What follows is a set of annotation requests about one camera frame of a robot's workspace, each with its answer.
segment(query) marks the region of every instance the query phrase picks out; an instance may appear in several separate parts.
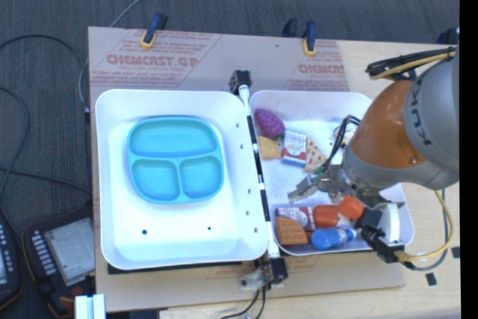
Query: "black cable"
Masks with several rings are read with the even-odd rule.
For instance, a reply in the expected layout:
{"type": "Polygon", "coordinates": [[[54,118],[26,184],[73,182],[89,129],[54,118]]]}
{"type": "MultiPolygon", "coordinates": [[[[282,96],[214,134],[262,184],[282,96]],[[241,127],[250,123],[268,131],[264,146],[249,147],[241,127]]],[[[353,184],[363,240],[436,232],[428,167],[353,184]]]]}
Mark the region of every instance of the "black cable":
{"type": "MultiPolygon", "coordinates": [[[[1,170],[6,170],[7,167],[4,165],[0,165],[1,170]]],[[[88,196],[91,196],[91,190],[88,188],[85,188],[83,186],[77,185],[71,181],[67,181],[66,179],[59,179],[56,177],[51,177],[51,176],[44,176],[43,174],[37,174],[37,173],[32,173],[32,172],[26,172],[24,170],[18,170],[18,169],[10,169],[10,173],[12,174],[19,174],[21,176],[27,176],[27,177],[33,177],[36,179],[45,179],[46,181],[52,181],[52,182],[57,182],[58,184],[63,184],[66,186],[71,186],[75,189],[78,189],[79,191],[82,191],[83,193],[87,194],[88,196]]]]}
{"type": "MultiPolygon", "coordinates": [[[[441,198],[445,201],[445,189],[441,189],[441,198]]],[[[445,242],[447,242],[448,235],[449,235],[448,233],[449,224],[448,224],[448,217],[447,217],[447,214],[445,213],[445,210],[443,210],[443,220],[444,220],[445,242]]],[[[430,271],[437,268],[440,264],[443,263],[443,261],[447,257],[447,253],[448,253],[448,249],[445,249],[445,251],[443,251],[443,253],[441,254],[440,258],[437,260],[437,262],[435,262],[434,264],[431,264],[430,266],[419,267],[419,266],[415,266],[413,263],[409,261],[404,262],[403,265],[413,271],[430,271]]]]}
{"type": "MultiPolygon", "coordinates": [[[[455,51],[456,51],[456,48],[450,46],[450,47],[445,48],[445,49],[433,49],[433,50],[430,50],[430,51],[416,52],[416,53],[412,53],[412,54],[409,54],[409,55],[402,55],[402,56],[398,56],[398,57],[395,57],[395,58],[384,59],[384,60],[380,60],[380,61],[376,61],[374,63],[368,64],[367,69],[365,70],[365,72],[368,73],[368,75],[370,77],[374,77],[374,76],[377,76],[377,75],[379,75],[380,73],[382,73],[386,70],[393,69],[397,66],[402,66],[402,65],[405,65],[405,64],[408,64],[408,63],[412,63],[414,61],[418,61],[418,60],[422,60],[422,59],[426,59],[426,58],[431,58],[433,56],[443,55],[443,54],[447,54],[447,60],[451,60],[453,58],[453,56],[451,54],[455,51]]],[[[391,77],[393,79],[396,79],[396,80],[410,79],[410,77],[407,77],[403,74],[404,72],[409,72],[409,73],[411,73],[411,77],[413,78],[414,77],[414,69],[418,68],[421,65],[425,65],[425,64],[426,63],[418,64],[417,66],[414,66],[411,69],[406,69],[402,72],[394,73],[394,74],[390,75],[389,77],[391,77]]]]}
{"type": "Polygon", "coordinates": [[[1,194],[3,193],[3,190],[5,189],[5,185],[7,184],[7,179],[8,179],[8,176],[13,168],[13,164],[15,163],[15,160],[16,160],[16,157],[18,156],[18,154],[20,153],[20,149],[22,148],[23,146],[23,143],[25,142],[25,139],[27,137],[27,134],[28,134],[28,128],[30,126],[30,116],[28,114],[28,108],[27,108],[27,105],[25,104],[25,102],[18,96],[16,95],[14,92],[12,92],[11,90],[8,90],[7,88],[3,88],[2,86],[0,86],[0,90],[9,94],[10,96],[12,96],[21,106],[22,106],[22,111],[23,111],[23,114],[24,114],[24,118],[25,118],[25,124],[24,124],[24,127],[23,127],[23,133],[22,133],[22,139],[20,140],[17,148],[16,148],[16,151],[14,152],[13,154],[13,157],[10,161],[10,164],[8,165],[8,167],[6,168],[6,171],[5,171],[5,174],[4,174],[4,177],[0,183],[0,211],[2,213],[2,215],[5,217],[5,220],[7,221],[8,225],[10,226],[10,228],[12,229],[13,233],[15,234],[15,241],[16,241],[16,244],[19,246],[19,248],[21,249],[22,246],[21,246],[21,234],[18,232],[18,230],[13,227],[12,223],[11,223],[11,220],[10,218],[8,217],[7,215],[7,212],[6,212],[6,209],[4,208],[4,204],[3,204],[3,201],[1,200],[1,194]]]}
{"type": "Polygon", "coordinates": [[[261,305],[261,310],[255,317],[255,319],[259,319],[261,317],[262,312],[264,311],[264,306],[266,305],[266,288],[262,288],[262,305],[261,305]]]}
{"type": "MultiPolygon", "coordinates": [[[[21,35],[21,36],[18,36],[18,37],[11,38],[11,39],[6,40],[6,41],[4,41],[3,43],[0,44],[0,51],[5,46],[8,46],[11,43],[14,43],[14,42],[20,41],[20,40],[24,40],[24,39],[29,39],[29,38],[43,38],[43,39],[53,40],[57,43],[60,43],[61,45],[67,47],[71,52],[73,52],[73,54],[76,56],[78,62],[80,64],[82,64],[82,59],[81,59],[80,54],[78,53],[78,51],[72,45],[68,44],[66,41],[64,41],[62,39],[59,39],[57,37],[47,35],[47,34],[24,34],[24,35],[21,35]]],[[[17,229],[15,229],[13,227],[13,224],[11,223],[11,220],[7,216],[6,210],[4,208],[4,204],[1,200],[1,194],[3,193],[3,191],[5,189],[5,185],[7,183],[8,176],[10,175],[10,173],[19,173],[19,174],[23,174],[23,175],[27,175],[27,176],[38,177],[38,178],[41,178],[41,179],[49,179],[49,180],[54,181],[54,182],[60,182],[60,183],[63,183],[65,185],[73,186],[73,187],[78,188],[79,190],[82,190],[85,193],[88,193],[90,195],[91,194],[91,192],[90,192],[91,186],[90,186],[90,165],[89,165],[89,161],[88,161],[88,151],[87,151],[87,127],[86,127],[86,123],[85,123],[85,127],[84,127],[85,165],[86,165],[86,171],[87,171],[88,188],[83,188],[83,187],[80,187],[78,185],[73,184],[72,182],[68,182],[68,181],[65,181],[65,180],[62,180],[62,179],[56,179],[54,177],[46,177],[46,176],[36,175],[36,174],[33,174],[33,173],[26,173],[26,172],[21,172],[19,170],[14,170],[13,169],[13,164],[14,164],[14,162],[15,162],[15,160],[16,160],[16,158],[17,158],[17,156],[18,156],[18,154],[19,154],[19,152],[20,152],[20,150],[23,146],[23,143],[25,142],[25,139],[26,139],[26,136],[27,136],[27,133],[28,133],[28,130],[29,130],[30,116],[29,116],[27,105],[25,104],[25,102],[18,95],[16,95],[14,92],[12,92],[11,90],[8,90],[7,88],[4,88],[4,87],[0,87],[0,90],[2,90],[4,92],[8,93],[9,95],[11,95],[22,106],[22,110],[23,110],[23,113],[25,115],[25,127],[24,127],[25,131],[24,131],[22,139],[21,139],[21,141],[18,145],[18,148],[16,149],[16,151],[13,155],[12,161],[10,162],[10,164],[7,167],[1,167],[3,170],[5,170],[5,174],[4,174],[4,177],[3,177],[3,179],[0,183],[0,211],[5,216],[5,220],[8,222],[8,224],[11,227],[13,233],[15,234],[15,240],[16,240],[17,244],[19,245],[20,249],[21,249],[21,234],[19,233],[19,231],[17,229]]]]}
{"type": "Polygon", "coordinates": [[[230,315],[223,316],[220,319],[236,318],[236,317],[241,316],[242,314],[245,314],[246,312],[248,312],[251,309],[251,307],[254,306],[254,303],[259,298],[259,293],[260,292],[261,292],[261,290],[257,290],[257,292],[255,293],[254,299],[252,299],[251,303],[244,310],[242,310],[241,312],[238,312],[236,314],[230,314],[230,315]]]}
{"type": "Polygon", "coordinates": [[[335,141],[332,145],[332,150],[330,151],[330,155],[326,159],[326,161],[322,164],[321,169],[323,172],[326,172],[329,169],[329,165],[332,162],[332,159],[337,154],[337,151],[341,148],[342,141],[344,140],[344,137],[345,137],[345,132],[347,131],[347,125],[349,125],[349,123],[353,123],[358,126],[360,125],[360,119],[350,114],[342,120],[342,123],[337,132],[337,137],[335,138],[335,141]]]}

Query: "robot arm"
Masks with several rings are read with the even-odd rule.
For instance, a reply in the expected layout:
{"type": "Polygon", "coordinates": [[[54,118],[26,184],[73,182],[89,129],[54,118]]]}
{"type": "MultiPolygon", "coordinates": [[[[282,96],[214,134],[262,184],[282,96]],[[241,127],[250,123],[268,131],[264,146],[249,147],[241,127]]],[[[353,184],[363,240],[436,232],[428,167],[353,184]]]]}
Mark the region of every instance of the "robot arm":
{"type": "Polygon", "coordinates": [[[370,208],[399,182],[441,189],[459,180],[459,50],[412,80],[395,81],[368,108],[341,172],[370,208]]]}

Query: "yellow cable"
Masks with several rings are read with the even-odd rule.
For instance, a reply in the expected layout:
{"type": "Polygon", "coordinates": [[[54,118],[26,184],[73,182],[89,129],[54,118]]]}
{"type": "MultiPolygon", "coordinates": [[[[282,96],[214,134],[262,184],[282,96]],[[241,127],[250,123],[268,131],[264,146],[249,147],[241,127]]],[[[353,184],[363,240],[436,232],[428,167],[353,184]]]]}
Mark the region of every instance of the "yellow cable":
{"type": "Polygon", "coordinates": [[[448,240],[444,243],[443,246],[441,246],[439,249],[435,250],[435,251],[432,251],[428,254],[423,254],[423,255],[410,255],[410,254],[407,254],[403,251],[396,251],[395,252],[395,256],[398,258],[398,260],[400,262],[405,262],[405,261],[418,261],[420,259],[426,259],[426,258],[431,258],[433,256],[436,256],[438,254],[441,254],[443,251],[445,251],[450,243],[451,243],[451,240],[453,238],[453,232],[454,232],[454,229],[453,229],[453,220],[451,218],[451,214],[450,214],[450,211],[448,210],[448,207],[447,205],[445,204],[445,201],[441,198],[440,194],[438,193],[438,191],[434,191],[435,192],[435,195],[436,197],[438,198],[438,201],[440,201],[440,204],[441,204],[441,207],[443,208],[445,214],[447,215],[447,219],[448,219],[448,225],[450,227],[450,235],[448,236],[448,240]]]}
{"type": "Polygon", "coordinates": [[[372,80],[378,80],[379,78],[384,78],[384,77],[387,77],[389,75],[393,75],[394,73],[403,71],[405,69],[410,69],[410,68],[413,68],[415,66],[419,66],[419,65],[422,65],[422,64],[428,64],[428,63],[431,63],[433,61],[452,58],[454,56],[455,56],[455,52],[448,52],[448,53],[443,53],[443,54],[439,54],[439,55],[435,55],[435,56],[430,56],[429,58],[423,58],[423,59],[420,59],[420,60],[410,61],[407,64],[403,64],[401,66],[396,66],[392,69],[381,72],[378,75],[371,76],[370,78],[372,80]]]}

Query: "small box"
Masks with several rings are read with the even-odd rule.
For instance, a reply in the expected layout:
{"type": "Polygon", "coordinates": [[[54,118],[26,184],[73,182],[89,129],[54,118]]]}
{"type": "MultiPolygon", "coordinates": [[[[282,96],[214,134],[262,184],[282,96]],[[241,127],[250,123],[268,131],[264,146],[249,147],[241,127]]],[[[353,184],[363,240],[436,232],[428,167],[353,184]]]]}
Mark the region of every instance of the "small box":
{"type": "Polygon", "coordinates": [[[285,129],[282,162],[304,167],[307,159],[306,150],[307,135],[300,131],[285,129]]]}

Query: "black device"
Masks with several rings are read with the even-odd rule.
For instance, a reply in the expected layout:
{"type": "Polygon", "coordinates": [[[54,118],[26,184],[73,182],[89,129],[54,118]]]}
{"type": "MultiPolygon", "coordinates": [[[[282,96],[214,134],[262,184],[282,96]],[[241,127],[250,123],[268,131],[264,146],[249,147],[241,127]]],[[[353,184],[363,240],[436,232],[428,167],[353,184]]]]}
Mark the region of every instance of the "black device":
{"type": "Polygon", "coordinates": [[[20,295],[21,286],[20,264],[13,232],[0,211],[0,309],[20,295]]]}
{"type": "Polygon", "coordinates": [[[32,225],[22,242],[40,296],[55,317],[72,318],[75,297],[95,292],[92,207],[32,225]]]}

